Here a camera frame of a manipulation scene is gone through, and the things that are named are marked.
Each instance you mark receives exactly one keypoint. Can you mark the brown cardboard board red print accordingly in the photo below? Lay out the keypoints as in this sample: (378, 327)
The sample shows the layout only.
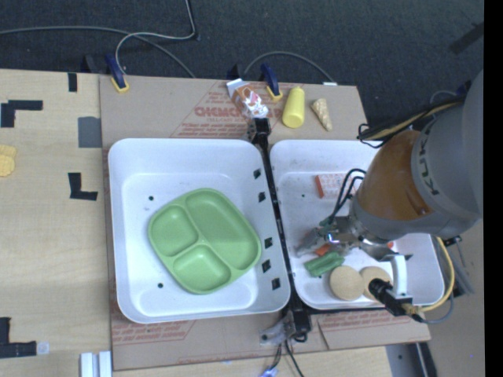
(157, 104)

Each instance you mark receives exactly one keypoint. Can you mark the tan round biscuit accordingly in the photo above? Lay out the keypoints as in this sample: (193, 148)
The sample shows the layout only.
(375, 273)
(346, 283)

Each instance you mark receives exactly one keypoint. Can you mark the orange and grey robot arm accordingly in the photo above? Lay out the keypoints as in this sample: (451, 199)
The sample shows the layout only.
(428, 179)

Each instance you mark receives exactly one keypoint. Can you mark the green pea pod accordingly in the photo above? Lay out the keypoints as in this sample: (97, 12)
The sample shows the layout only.
(324, 264)

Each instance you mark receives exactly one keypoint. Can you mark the yellow corn cob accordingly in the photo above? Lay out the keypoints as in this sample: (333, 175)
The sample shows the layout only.
(7, 161)

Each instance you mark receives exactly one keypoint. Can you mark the yellow squeeze bottle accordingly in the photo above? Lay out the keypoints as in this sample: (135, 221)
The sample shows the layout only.
(294, 110)

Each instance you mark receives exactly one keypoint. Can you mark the white plastic tray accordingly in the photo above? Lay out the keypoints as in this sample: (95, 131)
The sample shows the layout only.
(298, 163)
(133, 249)

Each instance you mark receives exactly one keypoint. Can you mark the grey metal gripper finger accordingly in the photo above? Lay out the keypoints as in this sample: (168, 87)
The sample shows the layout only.
(317, 234)
(305, 247)

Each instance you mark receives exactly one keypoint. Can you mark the orange and white carton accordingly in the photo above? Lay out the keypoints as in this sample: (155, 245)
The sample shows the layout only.
(247, 98)

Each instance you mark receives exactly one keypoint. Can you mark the green divided plate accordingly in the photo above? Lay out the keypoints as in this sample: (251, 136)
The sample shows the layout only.
(204, 242)

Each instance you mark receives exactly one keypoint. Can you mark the black cylinder on white bracket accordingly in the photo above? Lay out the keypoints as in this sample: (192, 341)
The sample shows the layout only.
(399, 273)

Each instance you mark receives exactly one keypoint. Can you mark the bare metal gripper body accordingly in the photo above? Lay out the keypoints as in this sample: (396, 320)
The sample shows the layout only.
(347, 234)

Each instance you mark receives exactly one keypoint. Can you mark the orange carrot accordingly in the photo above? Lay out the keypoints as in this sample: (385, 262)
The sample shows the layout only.
(323, 249)

